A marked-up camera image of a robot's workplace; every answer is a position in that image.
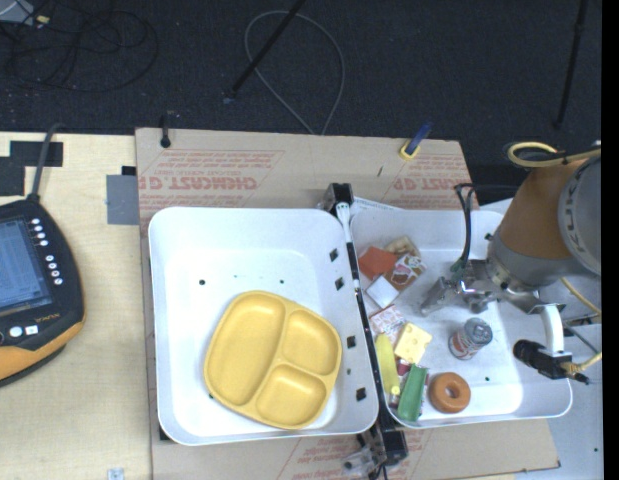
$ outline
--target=yellow divided plate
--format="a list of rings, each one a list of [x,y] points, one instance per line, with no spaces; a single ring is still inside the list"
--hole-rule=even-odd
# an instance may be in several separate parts
[[[235,297],[204,362],[210,394],[234,411],[275,427],[302,428],[324,409],[342,345],[322,316],[285,297],[249,291]]]

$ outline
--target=yellow clip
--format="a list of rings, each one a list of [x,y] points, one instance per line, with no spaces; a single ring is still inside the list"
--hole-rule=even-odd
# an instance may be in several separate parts
[[[400,148],[399,155],[400,155],[400,158],[402,158],[403,160],[413,160],[416,157],[416,155],[418,154],[418,151],[420,151],[420,146],[418,146],[418,147],[416,147],[416,149],[413,150],[413,153],[411,153],[411,154],[407,153],[407,146],[410,143],[411,143],[411,140],[408,140]]]

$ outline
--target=yellow cable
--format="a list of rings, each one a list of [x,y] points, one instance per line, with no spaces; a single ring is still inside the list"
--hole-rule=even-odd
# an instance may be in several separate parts
[[[516,156],[516,151],[519,149],[529,149],[536,148],[546,151],[547,153],[558,153],[558,150],[544,142],[518,142],[516,144],[512,144],[507,149],[507,158],[511,162],[521,167],[549,167],[552,165],[562,165],[565,163],[573,162],[575,160],[582,160],[586,158],[593,158],[596,156],[600,156],[600,148],[591,149],[589,151],[585,151],[584,153],[577,153],[575,155],[567,155],[561,158],[554,158],[551,160],[523,160]]]
[[[569,373],[579,373],[579,372],[584,372],[592,364],[597,363],[601,359],[602,359],[602,352],[598,352],[596,355],[590,357],[583,363],[566,362],[566,363],[562,363],[560,366],[562,366],[563,370],[566,370]]]
[[[561,277],[560,280],[562,281],[562,284],[564,284],[567,289],[580,301],[582,302],[585,306],[587,306],[591,311],[593,311],[594,313],[598,314],[599,316],[602,316],[602,310],[600,308],[598,308],[596,305],[592,304],[589,300],[585,299],[583,297],[583,295],[576,290],[576,288],[564,277]]]

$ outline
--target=dark floor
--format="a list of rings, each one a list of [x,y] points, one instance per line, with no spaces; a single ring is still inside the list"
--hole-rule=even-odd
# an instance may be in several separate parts
[[[252,74],[227,103],[245,43],[255,56],[297,1],[20,0],[38,21],[0,19],[0,131],[131,134],[166,115],[174,128],[405,138],[430,120],[482,184],[524,179],[507,143],[601,139],[602,0],[584,0],[580,28],[581,0],[306,0],[264,81]]]

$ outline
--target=toy donut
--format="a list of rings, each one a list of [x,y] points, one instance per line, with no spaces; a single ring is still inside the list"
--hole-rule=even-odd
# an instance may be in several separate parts
[[[462,411],[471,399],[471,388],[467,381],[453,372],[436,375],[427,388],[431,404],[444,413]]]

